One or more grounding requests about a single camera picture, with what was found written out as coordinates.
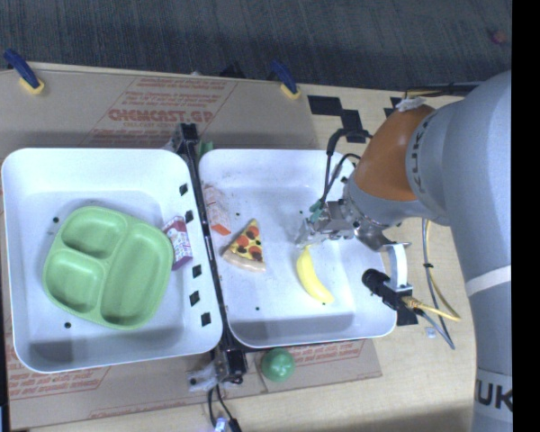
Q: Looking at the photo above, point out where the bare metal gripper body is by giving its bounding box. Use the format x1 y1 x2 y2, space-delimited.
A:
313 198 410 254

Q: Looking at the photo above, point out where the yellow banana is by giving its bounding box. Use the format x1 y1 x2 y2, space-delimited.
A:
295 244 336 306

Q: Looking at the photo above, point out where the white plastic tray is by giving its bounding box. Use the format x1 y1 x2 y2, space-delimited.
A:
0 147 223 374
197 148 398 349

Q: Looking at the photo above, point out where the toy pizza slice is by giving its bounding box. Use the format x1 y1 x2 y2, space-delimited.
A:
220 219 267 273

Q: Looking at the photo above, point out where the orange and white carton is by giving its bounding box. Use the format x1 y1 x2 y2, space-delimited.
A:
201 183 232 237

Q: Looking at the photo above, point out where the thin black and white rod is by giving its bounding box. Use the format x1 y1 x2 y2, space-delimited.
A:
184 140 238 358

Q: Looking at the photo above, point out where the purple and white carton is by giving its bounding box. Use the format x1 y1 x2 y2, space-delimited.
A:
161 215 194 272

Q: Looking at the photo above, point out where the green toy pepper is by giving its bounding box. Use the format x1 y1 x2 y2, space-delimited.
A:
260 346 296 383

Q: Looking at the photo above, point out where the green divided plate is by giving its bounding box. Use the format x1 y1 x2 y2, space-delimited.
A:
41 204 176 331

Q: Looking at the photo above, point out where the brown cardboard board red print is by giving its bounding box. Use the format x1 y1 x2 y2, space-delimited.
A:
0 60 383 430

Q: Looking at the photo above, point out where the black cylinder on white bracket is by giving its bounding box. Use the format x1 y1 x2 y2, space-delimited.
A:
361 240 415 312

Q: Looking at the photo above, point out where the black block with thin wires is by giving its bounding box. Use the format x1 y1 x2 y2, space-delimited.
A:
214 347 248 383
178 122 201 153

